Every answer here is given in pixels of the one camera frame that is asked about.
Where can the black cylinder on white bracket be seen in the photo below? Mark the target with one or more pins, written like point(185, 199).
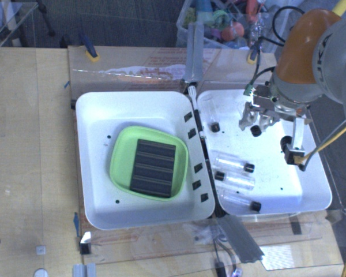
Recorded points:
point(297, 134)

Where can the black ribbed rectangular block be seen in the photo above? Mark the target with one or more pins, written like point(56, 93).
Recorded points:
point(152, 169)

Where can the clear plastic storage bin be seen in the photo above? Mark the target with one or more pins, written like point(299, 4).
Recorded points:
point(190, 19)

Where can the green plate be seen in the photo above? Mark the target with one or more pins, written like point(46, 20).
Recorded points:
point(121, 160)

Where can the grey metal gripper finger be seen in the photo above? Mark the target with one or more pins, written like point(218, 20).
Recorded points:
point(268, 122)
point(247, 117)

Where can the white plastic tray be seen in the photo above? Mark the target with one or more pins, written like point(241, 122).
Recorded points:
point(98, 160)
point(274, 169)

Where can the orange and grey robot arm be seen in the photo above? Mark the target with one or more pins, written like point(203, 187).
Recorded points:
point(301, 53)

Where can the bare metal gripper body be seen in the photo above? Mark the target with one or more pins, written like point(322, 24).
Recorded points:
point(262, 100)

